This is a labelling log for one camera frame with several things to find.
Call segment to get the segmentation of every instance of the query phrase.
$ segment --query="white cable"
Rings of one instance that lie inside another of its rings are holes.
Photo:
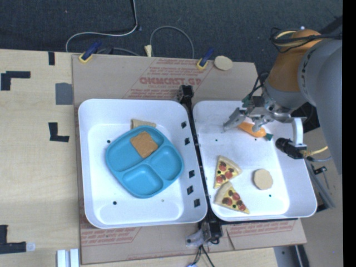
[[[174,29],[180,33],[182,33],[189,41],[189,44],[190,44],[190,47],[191,47],[191,51],[192,51],[192,59],[194,59],[194,45],[193,45],[193,42],[191,41],[190,37],[184,32],[182,31],[181,29],[177,28],[177,27],[173,27],[173,26],[162,26],[162,27],[159,27],[159,28],[156,28],[152,33],[151,33],[151,37],[150,37],[150,46],[152,46],[153,48],[153,45],[152,45],[152,40],[153,40],[153,37],[155,35],[155,33],[161,29]],[[153,49],[151,49],[151,54],[152,56],[154,56],[154,51]]]
[[[106,36],[106,37],[124,37],[124,36],[128,36],[130,34],[132,34],[136,29],[137,27],[139,26],[139,23],[137,21],[137,15],[136,15],[136,3],[135,3],[135,0],[132,0],[132,5],[133,5],[133,16],[135,18],[135,26],[133,27],[132,30],[130,30],[129,32],[127,33],[123,33],[123,34],[109,34],[109,33],[99,33],[99,32],[82,32],[82,33],[76,33],[74,34],[73,36],[71,36],[68,41],[66,42],[66,52],[68,52],[68,44],[69,42],[77,37],[77,36],[81,36],[83,34],[96,34],[96,35],[99,35],[99,36]]]

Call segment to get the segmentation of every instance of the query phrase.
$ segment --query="cable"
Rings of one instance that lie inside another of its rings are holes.
[[[324,159],[315,159],[315,158],[313,158],[313,157],[311,157],[311,156],[308,156],[306,159],[309,160],[309,161],[312,161],[312,162],[326,162],[326,161],[331,160],[332,157],[329,156],[329,157],[324,158]]]
[[[215,266],[214,266],[214,264],[212,263],[212,261],[211,261],[210,257],[208,256],[207,252],[205,251],[203,244],[199,246],[198,251],[197,251],[197,253],[196,253],[196,255],[195,255],[195,259],[194,259],[194,261],[193,261],[192,263],[190,263],[187,267],[193,267],[193,266],[196,266],[195,264],[197,264],[197,263],[198,263],[198,261],[200,260],[200,257],[201,257],[201,251],[202,251],[202,250],[203,250],[203,252],[204,252],[205,256],[207,257],[207,259],[208,259],[208,261],[209,261],[209,263],[210,263],[211,267],[215,267]]]
[[[136,53],[136,52],[133,52],[133,51],[130,51],[130,50],[126,50],[126,49],[121,48],[121,47],[114,47],[113,49],[114,49],[115,51],[127,52],[127,53],[130,53],[130,54],[134,55],[134,56],[140,56],[140,55],[139,55],[138,53]]]
[[[311,155],[315,155],[315,154],[319,154],[319,153],[321,153],[321,152],[323,152],[323,151],[325,151],[325,150],[327,150],[327,149],[328,149],[328,147],[325,146],[325,147],[323,147],[322,149],[311,151],[311,152],[310,152],[310,156],[311,156]]]
[[[256,81],[255,81],[254,87],[252,88],[252,91],[248,94],[248,99],[251,99],[251,98],[252,98],[252,95],[253,95],[259,88],[261,88],[261,87],[263,86],[263,84],[264,84],[266,78],[265,78],[265,79],[262,79],[261,77],[262,77],[262,75],[264,75],[264,74],[267,74],[267,75],[268,75],[269,72],[268,72],[268,71],[263,71],[263,72],[261,72],[261,73],[257,76],[257,79],[256,79]]]
[[[215,245],[217,245],[217,244],[219,244],[220,243],[220,239],[219,238],[217,238],[217,239],[215,239],[215,240],[210,240],[209,241],[211,244],[215,244]]]
[[[315,35],[312,34],[306,37],[298,37],[298,38],[290,38],[285,36],[291,36],[295,32],[299,31],[298,29],[286,29],[280,30],[277,28],[272,28],[272,31],[276,30],[276,32],[272,33],[270,36],[270,40],[272,44],[276,47],[276,49],[280,53],[285,53],[287,51],[292,50],[293,48],[301,47],[309,42],[315,41],[316,39],[324,39],[324,38],[332,38],[332,39],[342,39],[342,33],[340,34],[320,34]],[[288,47],[286,50],[281,51],[279,47]]]
[[[94,34],[94,35],[99,35],[99,36],[106,36],[106,37],[125,37],[128,36],[130,34],[132,34],[134,31],[136,31],[136,29],[139,26],[139,22],[137,20],[137,14],[136,14],[136,3],[135,0],[131,0],[131,6],[132,6],[132,10],[133,10],[133,16],[135,18],[135,26],[133,27],[133,29],[131,29],[130,31],[128,31],[127,33],[123,33],[123,34],[109,34],[109,33],[99,33],[99,32],[82,32],[82,33],[76,33],[73,36],[71,36],[67,42],[66,42],[66,52],[68,52],[68,45],[70,43],[70,41],[72,39],[74,39],[75,37],[84,35],[84,34]]]
[[[193,42],[191,41],[190,37],[184,31],[182,31],[181,29],[173,27],[173,26],[162,26],[162,27],[156,28],[151,33],[151,37],[150,37],[150,45],[151,46],[152,46],[152,40],[153,40],[153,37],[154,37],[155,33],[158,32],[161,29],[174,29],[174,30],[179,31],[180,33],[182,33],[188,39],[188,41],[190,43],[191,51],[192,51],[192,59],[194,59],[194,45],[193,45]]]
[[[207,252],[205,251],[204,246],[202,245],[201,247],[202,247],[203,252],[205,253],[205,256],[206,256],[207,259],[209,260],[211,267],[214,267],[214,264],[213,264],[212,261],[210,260],[210,257],[208,256]]]

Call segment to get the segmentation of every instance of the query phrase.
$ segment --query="white tray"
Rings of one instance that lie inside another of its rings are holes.
[[[157,124],[184,159],[181,176],[161,193],[139,199],[115,179],[105,162],[107,141],[130,130],[131,119]],[[195,223],[207,213],[189,119],[175,101],[91,99],[78,111],[85,214],[102,229]]]
[[[223,123],[240,101],[201,101],[193,109],[195,127],[202,157],[207,190],[214,214],[225,221],[248,221],[308,217],[315,213],[317,201],[304,160],[294,160],[275,147],[280,138],[293,139],[290,123],[274,121],[264,125],[271,141],[255,139],[248,133],[232,128],[226,132]],[[243,170],[231,183],[237,189],[250,214],[236,212],[214,204],[217,192],[213,188],[217,157],[226,156]],[[273,186],[259,190],[253,184],[253,172],[267,169]]]

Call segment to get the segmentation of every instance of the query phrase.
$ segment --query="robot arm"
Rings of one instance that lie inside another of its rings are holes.
[[[291,38],[279,41],[285,34]],[[224,123],[224,130],[236,127],[249,117],[254,131],[277,120],[295,122],[291,113],[309,102],[317,108],[320,127],[335,162],[342,173],[342,40],[304,29],[274,36],[280,52],[266,80],[259,76],[261,96],[253,91],[243,99]]]

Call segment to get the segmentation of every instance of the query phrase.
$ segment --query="pepperoni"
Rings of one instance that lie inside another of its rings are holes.
[[[232,201],[232,199],[225,197],[225,198],[223,198],[222,203],[227,206],[231,206],[233,204],[233,201]]]
[[[244,204],[239,205],[239,210],[240,211],[246,210],[246,206]]]
[[[238,201],[238,200],[240,200],[240,195],[237,193],[237,192],[235,192],[234,194],[233,194],[233,199],[235,200],[235,201]]]
[[[216,177],[216,183],[223,183],[223,178],[221,176]]]
[[[226,170],[226,166],[224,166],[224,165],[219,165],[219,169],[220,169],[221,171],[225,171],[225,170]]]
[[[225,172],[225,177],[231,179],[233,177],[233,174],[230,171]]]

